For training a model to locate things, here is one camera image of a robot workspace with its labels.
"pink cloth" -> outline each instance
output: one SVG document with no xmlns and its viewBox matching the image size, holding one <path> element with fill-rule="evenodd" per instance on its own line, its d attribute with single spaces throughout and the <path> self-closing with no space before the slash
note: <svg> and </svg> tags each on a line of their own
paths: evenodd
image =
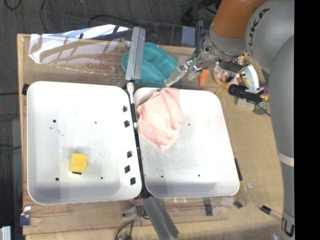
<svg viewBox="0 0 320 240">
<path fill-rule="evenodd" d="M 162 88 L 136 109 L 139 132 L 159 147 L 168 148 L 179 136 L 183 122 L 180 90 Z"/>
</svg>

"white cable tie band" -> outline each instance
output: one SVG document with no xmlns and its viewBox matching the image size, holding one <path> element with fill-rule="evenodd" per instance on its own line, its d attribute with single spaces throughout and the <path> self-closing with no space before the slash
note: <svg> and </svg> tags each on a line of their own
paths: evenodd
<svg viewBox="0 0 320 240">
<path fill-rule="evenodd" d="M 295 159 L 289 156 L 286 156 L 278 151 L 279 160 L 286 164 L 287 166 L 295 167 Z"/>
</svg>

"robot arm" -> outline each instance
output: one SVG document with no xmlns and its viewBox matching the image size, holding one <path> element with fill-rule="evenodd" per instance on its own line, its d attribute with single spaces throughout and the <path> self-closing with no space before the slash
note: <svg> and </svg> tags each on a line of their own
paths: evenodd
<svg viewBox="0 0 320 240">
<path fill-rule="evenodd" d="M 280 240 L 295 239 L 294 11 L 294 0 L 222 0 L 202 49 L 164 81 L 169 87 L 186 74 L 192 80 L 217 64 L 239 72 L 233 61 L 245 52 L 269 73 L 271 122 L 284 189 Z"/>
</svg>

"yellow cube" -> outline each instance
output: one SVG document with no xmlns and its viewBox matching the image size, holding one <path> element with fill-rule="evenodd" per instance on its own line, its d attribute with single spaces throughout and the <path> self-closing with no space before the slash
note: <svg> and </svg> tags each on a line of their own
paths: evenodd
<svg viewBox="0 0 320 240">
<path fill-rule="evenodd" d="M 87 168 L 88 157 L 86 154 L 73 153 L 70 159 L 69 171 L 82 174 Z"/>
</svg>

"teal container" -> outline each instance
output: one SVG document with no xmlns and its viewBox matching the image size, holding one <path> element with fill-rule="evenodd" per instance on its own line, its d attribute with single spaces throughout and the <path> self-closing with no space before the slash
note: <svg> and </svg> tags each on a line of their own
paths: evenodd
<svg viewBox="0 0 320 240">
<path fill-rule="evenodd" d="M 121 60 L 124 72 L 127 72 L 128 51 Z M 152 42 L 145 42 L 143 48 L 141 79 L 135 82 L 141 87 L 164 88 L 167 79 L 179 63 L 167 51 Z"/>
</svg>

